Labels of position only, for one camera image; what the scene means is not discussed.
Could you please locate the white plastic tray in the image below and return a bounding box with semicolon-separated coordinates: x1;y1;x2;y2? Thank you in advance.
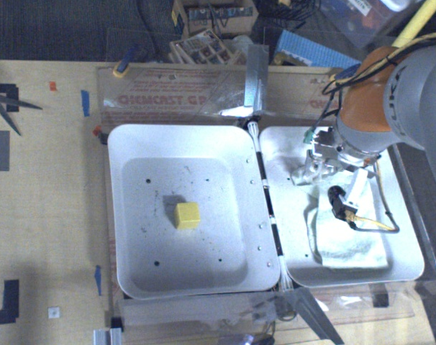
106;123;281;300
258;125;426;289

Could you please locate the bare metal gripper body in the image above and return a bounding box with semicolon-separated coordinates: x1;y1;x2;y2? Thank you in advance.
309;126;380;174

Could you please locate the white cloth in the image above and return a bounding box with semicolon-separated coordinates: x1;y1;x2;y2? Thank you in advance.
290;156;389;270

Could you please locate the thin black and white rod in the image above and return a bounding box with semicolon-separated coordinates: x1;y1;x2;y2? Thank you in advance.
247;120;294;294

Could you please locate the brown cardboard board, red print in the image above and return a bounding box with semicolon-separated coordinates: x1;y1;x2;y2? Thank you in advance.
96;63;417;331

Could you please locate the yellow cube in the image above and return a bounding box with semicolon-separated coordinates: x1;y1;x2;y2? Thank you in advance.
173;201;202;231

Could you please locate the black cylinder on white bracket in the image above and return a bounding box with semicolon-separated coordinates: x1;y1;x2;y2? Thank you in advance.
327;168;370;223

